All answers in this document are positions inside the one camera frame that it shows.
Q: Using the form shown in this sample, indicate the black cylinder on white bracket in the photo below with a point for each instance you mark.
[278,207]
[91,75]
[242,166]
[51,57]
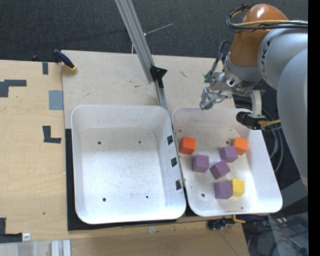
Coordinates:
[251,119]

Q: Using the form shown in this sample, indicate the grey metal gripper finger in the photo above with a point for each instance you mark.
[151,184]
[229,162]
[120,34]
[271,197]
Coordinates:
[204,98]
[214,100]

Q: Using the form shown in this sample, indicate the purple cube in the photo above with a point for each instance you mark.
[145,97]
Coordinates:
[228,153]
[220,170]
[223,190]
[200,163]

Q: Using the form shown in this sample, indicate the white plastic tray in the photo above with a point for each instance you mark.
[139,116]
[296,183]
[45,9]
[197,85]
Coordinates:
[120,165]
[260,190]

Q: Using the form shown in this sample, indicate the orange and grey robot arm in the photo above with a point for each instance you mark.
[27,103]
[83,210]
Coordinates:
[287,75]

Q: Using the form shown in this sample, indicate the orange cube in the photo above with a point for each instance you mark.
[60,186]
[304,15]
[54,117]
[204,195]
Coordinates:
[187,145]
[241,145]

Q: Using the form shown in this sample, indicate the pale wood board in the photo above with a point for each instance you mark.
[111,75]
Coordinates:
[112,80]

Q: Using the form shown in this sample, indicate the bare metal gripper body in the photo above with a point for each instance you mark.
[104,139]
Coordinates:
[225,83]

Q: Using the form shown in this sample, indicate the yellow cube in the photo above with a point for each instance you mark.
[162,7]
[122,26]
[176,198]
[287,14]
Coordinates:
[238,187]

